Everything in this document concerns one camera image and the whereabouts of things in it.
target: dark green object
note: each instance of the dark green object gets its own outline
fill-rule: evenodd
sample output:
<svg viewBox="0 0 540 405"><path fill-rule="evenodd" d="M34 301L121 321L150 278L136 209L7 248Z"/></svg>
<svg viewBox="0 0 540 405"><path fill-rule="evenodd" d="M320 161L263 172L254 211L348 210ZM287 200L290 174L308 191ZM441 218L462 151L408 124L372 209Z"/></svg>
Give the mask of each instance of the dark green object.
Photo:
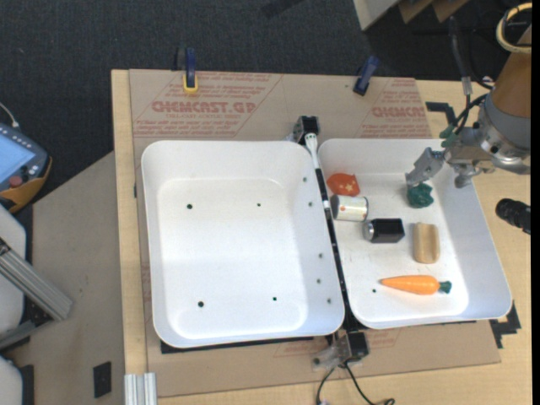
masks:
<svg viewBox="0 0 540 405"><path fill-rule="evenodd" d="M430 193L433 191L433 187L420 183L418 186L409 187L407 190L408 203L413 208L428 207L433 203L433 197Z"/></svg>
<svg viewBox="0 0 540 405"><path fill-rule="evenodd" d="M447 280L445 282L439 282L439 285L440 285L439 291L443 293L447 293L447 294L450 293L450 290L452 289L452 282Z"/></svg>

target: wooden table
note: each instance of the wooden table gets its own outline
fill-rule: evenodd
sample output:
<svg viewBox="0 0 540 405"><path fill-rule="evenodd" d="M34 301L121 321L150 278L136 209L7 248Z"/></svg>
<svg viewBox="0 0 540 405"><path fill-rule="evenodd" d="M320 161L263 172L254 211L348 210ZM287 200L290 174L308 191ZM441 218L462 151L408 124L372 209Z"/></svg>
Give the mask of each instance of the wooden table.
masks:
<svg viewBox="0 0 540 405"><path fill-rule="evenodd" d="M148 362L139 268L138 214L133 197L135 171L129 72L113 71L111 82L125 365L126 373L142 374L148 371ZM462 87L458 82L418 81L418 88L424 100L448 102L456 112L464 106ZM479 87L475 89L478 94L483 93ZM446 119L435 113L428 113L428 118L436 136L446 126ZM510 227L494 213L494 206L504 197L530 204L530 177L497 170L492 175L475 177L474 183L516 302L522 329L516 335L504 336L500 364L362 378L359 383L372 401L394 397L398 405L532 403L531 240L530 236ZM315 402L316 388L317 384L308 383L172 397L160 399L159 403L307 405ZM328 398L332 405L362 403L351 381L329 381L325 385L323 396Z"/></svg>

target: orange carrot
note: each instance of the orange carrot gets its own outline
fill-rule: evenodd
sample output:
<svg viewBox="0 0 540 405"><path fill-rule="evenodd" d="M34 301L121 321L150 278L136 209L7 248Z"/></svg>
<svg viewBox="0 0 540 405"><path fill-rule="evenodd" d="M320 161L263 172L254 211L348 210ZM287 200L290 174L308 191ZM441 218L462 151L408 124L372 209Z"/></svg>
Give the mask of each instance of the orange carrot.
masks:
<svg viewBox="0 0 540 405"><path fill-rule="evenodd" d="M450 293L452 284L448 281L439 282L433 276L427 274L415 274L411 276L396 276L395 278L386 278L381 280L381 284L409 293L431 295L437 291Z"/></svg>

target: cardboard sheet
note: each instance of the cardboard sheet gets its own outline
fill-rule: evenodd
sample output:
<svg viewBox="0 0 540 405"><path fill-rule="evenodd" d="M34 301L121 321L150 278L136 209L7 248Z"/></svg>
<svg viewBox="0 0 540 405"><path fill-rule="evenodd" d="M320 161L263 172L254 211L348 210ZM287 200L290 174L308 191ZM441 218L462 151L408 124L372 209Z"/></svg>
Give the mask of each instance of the cardboard sheet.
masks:
<svg viewBox="0 0 540 405"><path fill-rule="evenodd" d="M198 73L198 92L187 94L181 73L129 73L148 370L157 375L159 395L319 381L323 374L312 369L311 361L327 346L324 337L162 354L152 323L141 154L160 139L284 139L300 116L319 118L319 143L329 138L430 138L416 82L373 77L362 97L353 92L356 77L205 72ZM500 361L487 321L366 334L370 355L354 366L360 376Z"/></svg>

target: blue clip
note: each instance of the blue clip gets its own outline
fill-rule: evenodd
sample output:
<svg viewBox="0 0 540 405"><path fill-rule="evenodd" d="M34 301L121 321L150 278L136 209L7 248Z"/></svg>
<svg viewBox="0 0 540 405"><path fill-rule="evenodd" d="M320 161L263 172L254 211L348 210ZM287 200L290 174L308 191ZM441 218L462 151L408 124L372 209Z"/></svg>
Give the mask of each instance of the blue clip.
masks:
<svg viewBox="0 0 540 405"><path fill-rule="evenodd" d="M370 56L368 61L359 71L359 78L356 80L356 84L353 88L354 93L358 93L361 96L365 95L365 92L368 91L370 85L371 75L373 75L378 66L379 59L375 56Z"/></svg>
<svg viewBox="0 0 540 405"><path fill-rule="evenodd" d="M195 93L198 90L197 75L195 74L195 50L186 48L186 74L183 77L184 90L188 93Z"/></svg>

